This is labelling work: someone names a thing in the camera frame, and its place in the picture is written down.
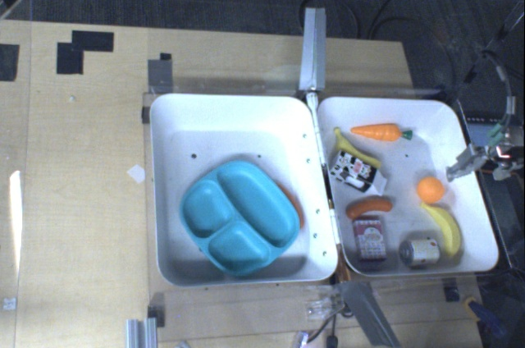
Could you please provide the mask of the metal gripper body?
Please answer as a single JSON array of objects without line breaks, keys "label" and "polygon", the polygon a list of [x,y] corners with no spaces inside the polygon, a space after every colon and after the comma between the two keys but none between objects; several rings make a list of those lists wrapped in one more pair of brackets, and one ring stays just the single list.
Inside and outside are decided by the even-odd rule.
[{"label": "metal gripper body", "polygon": [[506,131],[494,137],[500,138],[495,144],[485,133],[473,136],[473,143],[478,150],[478,160],[475,168],[482,168],[487,163],[493,163],[500,168],[522,168],[524,166],[524,134],[522,131]]}]

